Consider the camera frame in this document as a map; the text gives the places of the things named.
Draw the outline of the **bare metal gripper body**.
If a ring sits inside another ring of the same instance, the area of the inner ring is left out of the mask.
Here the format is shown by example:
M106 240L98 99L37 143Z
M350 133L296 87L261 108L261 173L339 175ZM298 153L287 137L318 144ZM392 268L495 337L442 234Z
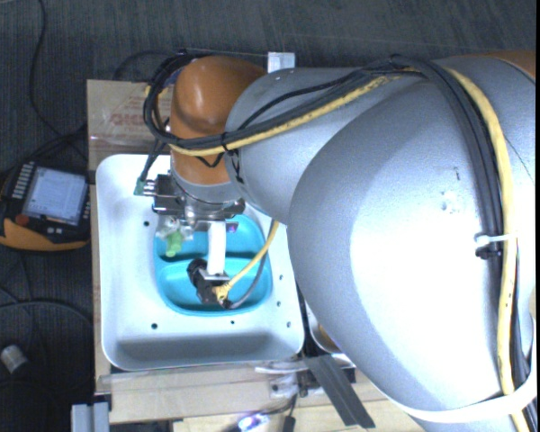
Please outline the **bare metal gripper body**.
M230 183L194 184L171 173L150 181L150 195L155 213L197 231L206 231L215 221L231 220L246 208Z

